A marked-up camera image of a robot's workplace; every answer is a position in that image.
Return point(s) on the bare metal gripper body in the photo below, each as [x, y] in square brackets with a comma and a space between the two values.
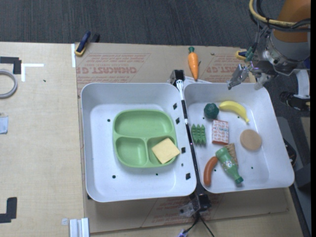
[276, 64]

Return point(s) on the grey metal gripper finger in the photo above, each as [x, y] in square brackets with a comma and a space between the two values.
[262, 81]
[238, 76]

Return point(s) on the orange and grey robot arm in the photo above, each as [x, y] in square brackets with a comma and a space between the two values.
[293, 13]

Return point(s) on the yellow banana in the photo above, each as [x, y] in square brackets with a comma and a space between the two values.
[234, 106]

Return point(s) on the green broccoli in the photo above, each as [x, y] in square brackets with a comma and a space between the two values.
[211, 111]

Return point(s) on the orange carrot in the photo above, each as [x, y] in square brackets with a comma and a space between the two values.
[193, 63]

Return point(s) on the orange and white carton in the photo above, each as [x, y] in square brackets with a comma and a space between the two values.
[220, 132]

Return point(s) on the tan round biscuit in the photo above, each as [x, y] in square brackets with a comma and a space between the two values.
[250, 139]

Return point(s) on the green ridged lettuce piece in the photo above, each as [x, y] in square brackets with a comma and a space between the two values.
[198, 134]

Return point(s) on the brown waffle cone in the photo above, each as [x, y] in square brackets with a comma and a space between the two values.
[233, 149]

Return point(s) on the thin black and white rod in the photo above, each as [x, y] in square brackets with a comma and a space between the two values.
[189, 134]

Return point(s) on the white plastic tray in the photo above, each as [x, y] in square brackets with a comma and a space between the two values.
[269, 162]
[103, 157]

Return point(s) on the green bottle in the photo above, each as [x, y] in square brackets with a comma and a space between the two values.
[228, 163]

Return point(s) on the orange sausage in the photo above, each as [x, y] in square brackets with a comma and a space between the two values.
[209, 170]

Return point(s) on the yellow cheese slice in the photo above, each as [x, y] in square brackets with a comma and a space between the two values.
[165, 150]

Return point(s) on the green divided plate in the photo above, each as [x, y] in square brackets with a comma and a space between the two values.
[138, 127]

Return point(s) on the brown cardboard board red print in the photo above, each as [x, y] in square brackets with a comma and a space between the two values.
[118, 68]

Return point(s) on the white tape roll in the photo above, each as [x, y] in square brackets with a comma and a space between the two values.
[14, 85]

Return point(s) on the black cylinder on white bracket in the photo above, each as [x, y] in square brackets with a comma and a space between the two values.
[295, 101]

